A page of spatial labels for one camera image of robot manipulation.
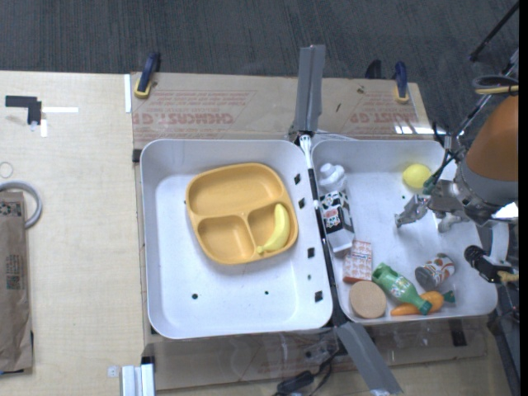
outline yellow lemon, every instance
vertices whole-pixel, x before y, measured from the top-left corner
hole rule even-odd
[[[421,189],[423,182],[425,182],[431,175],[431,170],[423,164],[411,164],[403,171],[403,181],[411,188]]]

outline metal ring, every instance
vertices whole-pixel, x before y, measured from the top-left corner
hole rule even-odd
[[[7,176],[2,174],[2,166],[4,164],[11,168],[11,171],[9,172],[9,174]],[[9,179],[12,176],[14,171],[15,171],[15,169],[13,168],[13,165],[10,162],[0,162],[0,177],[2,177],[4,179]]]
[[[42,214],[42,199],[36,189],[26,181],[5,181],[0,183],[0,191],[7,191],[8,189],[20,189],[28,192],[36,201],[35,213],[25,222],[26,229],[33,226]]]

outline dark gray carpet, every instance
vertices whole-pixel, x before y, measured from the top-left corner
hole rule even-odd
[[[158,51],[162,72],[296,77],[299,48],[325,44],[326,77],[363,78],[380,59],[391,78],[402,60],[430,120],[454,130],[479,99],[471,81],[519,46],[516,11],[468,60],[516,1],[0,0],[0,69],[129,73]]]

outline white bottle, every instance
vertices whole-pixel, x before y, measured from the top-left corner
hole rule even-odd
[[[328,243],[337,257],[352,247],[354,226],[350,215],[345,169],[325,163],[319,169],[319,202]]]

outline blue and yellow clamp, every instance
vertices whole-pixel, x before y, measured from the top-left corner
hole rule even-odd
[[[393,79],[396,80],[396,86],[393,89],[394,99],[400,104],[407,104],[409,101],[407,68],[404,62],[397,62],[394,66],[396,71]]]
[[[147,98],[150,93],[150,88],[152,86],[152,81],[150,77],[152,72],[158,70],[159,68],[159,53],[152,52],[148,54],[147,63],[143,68],[141,73],[141,78],[139,78],[134,85],[134,95],[138,98]]]

